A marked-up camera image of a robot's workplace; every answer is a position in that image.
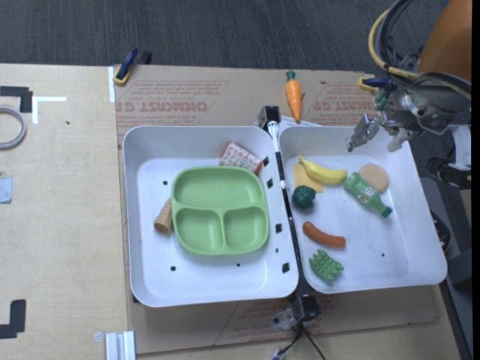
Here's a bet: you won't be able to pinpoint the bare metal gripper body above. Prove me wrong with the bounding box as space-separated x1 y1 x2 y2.
377 90 432 137

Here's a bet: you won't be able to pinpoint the beige round biscuit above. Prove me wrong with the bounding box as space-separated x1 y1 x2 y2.
358 163 390 195

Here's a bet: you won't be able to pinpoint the yellow banana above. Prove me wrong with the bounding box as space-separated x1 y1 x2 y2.
298 155 349 186

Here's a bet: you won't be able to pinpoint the green plastic bottle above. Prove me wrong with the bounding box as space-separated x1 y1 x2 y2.
342 171 394 219

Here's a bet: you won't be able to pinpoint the yellow cheese slice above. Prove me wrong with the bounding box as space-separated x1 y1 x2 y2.
292 163 325 194

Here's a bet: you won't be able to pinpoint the orange carrot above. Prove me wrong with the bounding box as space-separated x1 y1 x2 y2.
284 70 305 124

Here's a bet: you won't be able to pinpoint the green broccoli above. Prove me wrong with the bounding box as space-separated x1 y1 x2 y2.
291 185 317 211

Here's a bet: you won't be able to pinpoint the thin black and white rod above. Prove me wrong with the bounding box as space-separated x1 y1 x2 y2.
267 121 313 300

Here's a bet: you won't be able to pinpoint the orange sausage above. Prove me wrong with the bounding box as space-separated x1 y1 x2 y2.
301 220 347 249

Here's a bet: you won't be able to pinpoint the orange and white carton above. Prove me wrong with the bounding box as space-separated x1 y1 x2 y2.
218 142 264 176

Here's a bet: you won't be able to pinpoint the white plastic tray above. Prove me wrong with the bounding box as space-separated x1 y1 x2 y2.
122 124 300 309
279 124 449 296

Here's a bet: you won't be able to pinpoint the green pea pods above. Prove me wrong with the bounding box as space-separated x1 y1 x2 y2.
308 248 345 282

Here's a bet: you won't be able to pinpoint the brown cardboard board red print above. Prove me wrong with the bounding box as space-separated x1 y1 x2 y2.
113 64 440 356

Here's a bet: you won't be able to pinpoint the green divided plate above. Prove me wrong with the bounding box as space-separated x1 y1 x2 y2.
171 165 272 257

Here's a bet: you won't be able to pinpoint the tan waffle cone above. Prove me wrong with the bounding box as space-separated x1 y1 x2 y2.
153 196 174 236

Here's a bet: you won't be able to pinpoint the black cylinder on white bracket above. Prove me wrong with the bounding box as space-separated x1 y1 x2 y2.
427 124 473 191

